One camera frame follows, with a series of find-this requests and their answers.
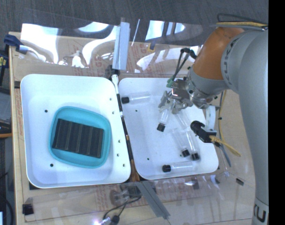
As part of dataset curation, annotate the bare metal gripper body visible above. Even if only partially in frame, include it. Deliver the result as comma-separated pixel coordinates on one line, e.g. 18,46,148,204
171,79,214,109

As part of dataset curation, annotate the clear plastic bottle black cap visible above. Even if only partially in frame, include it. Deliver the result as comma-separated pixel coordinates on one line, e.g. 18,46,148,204
185,131,201,162
156,107,172,133
120,91,151,105
162,161,195,173
171,127,191,158

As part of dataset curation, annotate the brown cardboard board red print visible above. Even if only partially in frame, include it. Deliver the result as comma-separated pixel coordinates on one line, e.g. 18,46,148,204
12,39,228,211

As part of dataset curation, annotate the white plastic tray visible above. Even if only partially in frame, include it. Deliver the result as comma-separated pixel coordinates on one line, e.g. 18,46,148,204
118,77,220,181
20,73,132,189

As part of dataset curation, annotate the black ribbed rectangular tray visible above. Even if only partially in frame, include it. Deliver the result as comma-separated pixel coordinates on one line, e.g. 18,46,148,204
51,118,105,159

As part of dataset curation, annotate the blue plate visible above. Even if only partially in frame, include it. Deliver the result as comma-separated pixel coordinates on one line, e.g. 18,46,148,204
48,105,112,169

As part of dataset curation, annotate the black cylinder on white bracket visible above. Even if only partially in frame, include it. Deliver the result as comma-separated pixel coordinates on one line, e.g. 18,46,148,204
190,105,218,144

